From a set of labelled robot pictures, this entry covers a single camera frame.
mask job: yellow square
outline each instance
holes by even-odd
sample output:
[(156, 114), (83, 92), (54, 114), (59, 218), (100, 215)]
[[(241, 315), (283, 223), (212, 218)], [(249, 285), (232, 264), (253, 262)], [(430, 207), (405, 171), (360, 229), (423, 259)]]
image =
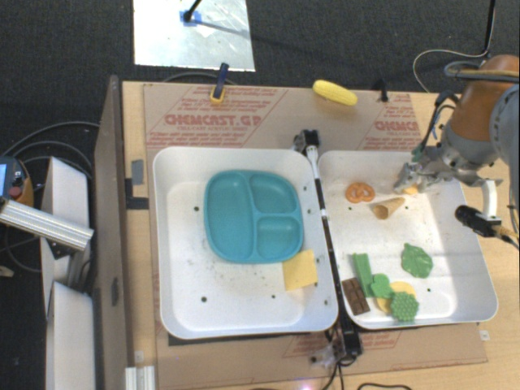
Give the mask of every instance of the yellow square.
[(297, 253), (293, 258), (283, 262), (282, 267), (285, 290), (299, 289), (318, 282), (314, 252), (311, 249)]

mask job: teal divided plate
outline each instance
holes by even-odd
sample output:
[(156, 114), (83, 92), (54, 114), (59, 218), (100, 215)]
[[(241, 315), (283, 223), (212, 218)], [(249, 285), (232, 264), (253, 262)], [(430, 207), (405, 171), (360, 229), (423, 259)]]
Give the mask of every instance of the teal divided plate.
[(282, 262), (303, 243), (297, 193), (269, 172), (214, 175), (204, 195), (204, 224), (213, 251), (231, 262)]

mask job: black floor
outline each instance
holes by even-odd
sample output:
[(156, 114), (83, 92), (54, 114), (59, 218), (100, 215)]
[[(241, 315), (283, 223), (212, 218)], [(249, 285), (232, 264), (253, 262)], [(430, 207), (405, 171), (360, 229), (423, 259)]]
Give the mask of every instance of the black floor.
[[(421, 91), (415, 56), (429, 49), (470, 54), (483, 50), (490, 0), (247, 0), (255, 73), (230, 74), (243, 85), (310, 87), (318, 78), (369, 89), (384, 78), (391, 90)], [(497, 0), (493, 54), (516, 54), (520, 0)], [(0, 153), (46, 125), (97, 122), (109, 75), (162, 80), (174, 68), (138, 67), (132, 58), (132, 0), (0, 0)], [(462, 87), (443, 76), (460, 59), (430, 54), (419, 65), (434, 92)], [(88, 156), (95, 132), (64, 128), (35, 140), (71, 143)], [(77, 155), (47, 146), (20, 158)], [(36, 183), (45, 162), (32, 163)], [(20, 238), (10, 234), (14, 244)], [(37, 267), (37, 249), (13, 254)], [(0, 265), (0, 388), (43, 388), (45, 320), (39, 276), (16, 268), (6, 252)]]

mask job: wooden table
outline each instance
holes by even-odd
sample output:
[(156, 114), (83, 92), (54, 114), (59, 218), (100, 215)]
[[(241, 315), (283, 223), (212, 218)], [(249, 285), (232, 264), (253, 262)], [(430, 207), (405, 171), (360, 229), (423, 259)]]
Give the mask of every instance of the wooden table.
[[(145, 118), (143, 85), (140, 82), (123, 83), (123, 133), (125, 174), (131, 177), (132, 160), (145, 157)], [(432, 113), (432, 94), (410, 94), (417, 116), (419, 129), (426, 131)], [(504, 225), (510, 228), (509, 213), (506, 209), (509, 189), (509, 169), (499, 161), (493, 168), (482, 172), (483, 176), (503, 178), (499, 188), (499, 216)], [(147, 181), (134, 186), (135, 197), (148, 197)], [(475, 207), (482, 205), (480, 189), (464, 188), (466, 199)], [(151, 279), (151, 259), (142, 253), (143, 246), (150, 244), (150, 214), (148, 210), (129, 210), (128, 218), (128, 277), (133, 331), (133, 348), (142, 351), (142, 365), (153, 365), (156, 362), (154, 298)], [(519, 274), (518, 251), (512, 246), (498, 240), (480, 239), (492, 281), (499, 301), (496, 316), (482, 323), (480, 329), (487, 331), (489, 341), (485, 342), (488, 362), (467, 366), (440, 367), (424, 370), (406, 370), (377, 375), (349, 375), (345, 377), (347, 389), (357, 388), (365, 382), (381, 384), (406, 384), (417, 389), (460, 389), (460, 388), (515, 388), (520, 382), (520, 310), (519, 310)], [(262, 386), (246, 385), (232, 387), (236, 390), (252, 388), (273, 388), (293, 390), (296, 388), (320, 389), (325, 379), (311, 379), (299, 382), (263, 384)], [(331, 388), (339, 389), (340, 381), (336, 379)]]

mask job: toy pretzel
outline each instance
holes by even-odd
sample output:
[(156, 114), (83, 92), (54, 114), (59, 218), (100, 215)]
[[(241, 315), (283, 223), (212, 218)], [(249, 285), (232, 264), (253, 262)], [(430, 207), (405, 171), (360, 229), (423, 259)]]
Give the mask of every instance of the toy pretzel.
[(345, 194), (346, 198), (353, 204), (358, 202), (370, 202), (375, 197), (374, 189), (364, 182), (357, 182), (349, 185)]

